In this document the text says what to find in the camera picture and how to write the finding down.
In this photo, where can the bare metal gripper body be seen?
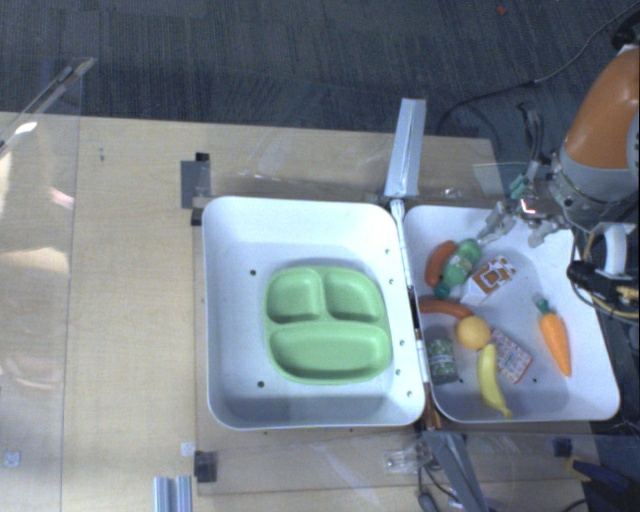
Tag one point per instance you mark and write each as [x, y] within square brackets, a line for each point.
[562, 207]

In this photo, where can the white plastic tray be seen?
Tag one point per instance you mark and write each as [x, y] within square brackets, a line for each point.
[575, 395]
[235, 320]

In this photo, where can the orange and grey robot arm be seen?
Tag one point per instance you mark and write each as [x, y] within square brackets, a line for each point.
[602, 120]

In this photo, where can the green can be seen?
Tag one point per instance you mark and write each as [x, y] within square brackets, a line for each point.
[441, 361]

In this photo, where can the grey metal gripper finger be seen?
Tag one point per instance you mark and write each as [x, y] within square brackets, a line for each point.
[496, 221]
[542, 234]

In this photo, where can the black cylinder on white bracket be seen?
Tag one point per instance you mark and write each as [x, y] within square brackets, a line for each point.
[600, 282]

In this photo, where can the orange carrot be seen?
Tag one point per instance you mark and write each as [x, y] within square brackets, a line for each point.
[556, 337]

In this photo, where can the yellow orange fruit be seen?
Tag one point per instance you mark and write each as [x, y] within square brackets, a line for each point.
[472, 332]

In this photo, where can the yellow banana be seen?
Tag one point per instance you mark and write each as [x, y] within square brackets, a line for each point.
[489, 380]

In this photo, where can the green plastic bottle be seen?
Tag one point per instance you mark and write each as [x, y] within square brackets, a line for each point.
[460, 267]

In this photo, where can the orange and white packet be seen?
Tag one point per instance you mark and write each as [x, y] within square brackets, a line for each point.
[515, 360]

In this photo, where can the white and orange carton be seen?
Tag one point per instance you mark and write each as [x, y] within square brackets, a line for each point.
[487, 282]

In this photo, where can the orange sausage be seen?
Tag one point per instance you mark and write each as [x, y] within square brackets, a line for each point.
[437, 262]
[445, 307]

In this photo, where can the green divided plate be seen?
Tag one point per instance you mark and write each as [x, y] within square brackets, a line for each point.
[327, 350]

